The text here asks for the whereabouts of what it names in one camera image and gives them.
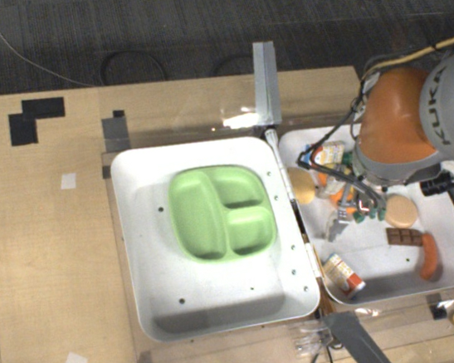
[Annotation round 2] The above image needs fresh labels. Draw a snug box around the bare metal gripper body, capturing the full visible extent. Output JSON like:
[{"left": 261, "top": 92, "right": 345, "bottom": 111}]
[{"left": 334, "top": 174, "right": 384, "bottom": 220}]

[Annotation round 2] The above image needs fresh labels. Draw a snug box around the orange toy food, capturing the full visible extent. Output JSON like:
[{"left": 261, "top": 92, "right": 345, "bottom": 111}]
[{"left": 316, "top": 166, "right": 360, "bottom": 218}]

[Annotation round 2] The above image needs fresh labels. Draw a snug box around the tan round biscuit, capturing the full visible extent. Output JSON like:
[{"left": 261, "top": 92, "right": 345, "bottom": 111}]
[{"left": 381, "top": 190, "right": 421, "bottom": 232}]

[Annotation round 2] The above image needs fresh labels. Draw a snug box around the white and orange carton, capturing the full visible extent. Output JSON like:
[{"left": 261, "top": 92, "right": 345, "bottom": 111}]
[{"left": 320, "top": 248, "right": 369, "bottom": 304}]

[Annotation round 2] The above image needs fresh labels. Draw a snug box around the tan bread roll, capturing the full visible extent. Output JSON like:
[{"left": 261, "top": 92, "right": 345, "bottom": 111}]
[{"left": 286, "top": 163, "right": 320, "bottom": 207}]

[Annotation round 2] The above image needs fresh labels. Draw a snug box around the white printed packet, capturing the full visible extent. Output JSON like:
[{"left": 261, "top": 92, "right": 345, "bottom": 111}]
[{"left": 308, "top": 139, "right": 349, "bottom": 170}]

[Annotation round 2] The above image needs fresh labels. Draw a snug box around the brown chocolate bar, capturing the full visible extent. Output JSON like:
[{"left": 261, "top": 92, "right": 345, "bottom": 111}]
[{"left": 384, "top": 222, "right": 426, "bottom": 252}]

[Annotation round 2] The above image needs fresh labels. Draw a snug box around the white plastic tray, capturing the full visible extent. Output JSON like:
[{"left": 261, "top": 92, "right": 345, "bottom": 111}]
[
  {"left": 276, "top": 107, "right": 454, "bottom": 314},
  {"left": 107, "top": 125, "right": 325, "bottom": 348}
]

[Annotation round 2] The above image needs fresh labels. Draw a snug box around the orange sausage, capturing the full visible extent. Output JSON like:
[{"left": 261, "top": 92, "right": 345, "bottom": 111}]
[{"left": 414, "top": 230, "right": 444, "bottom": 282}]

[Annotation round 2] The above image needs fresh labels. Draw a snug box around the green divided plate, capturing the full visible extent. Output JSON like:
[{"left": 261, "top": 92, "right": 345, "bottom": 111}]
[{"left": 164, "top": 156, "right": 283, "bottom": 271}]

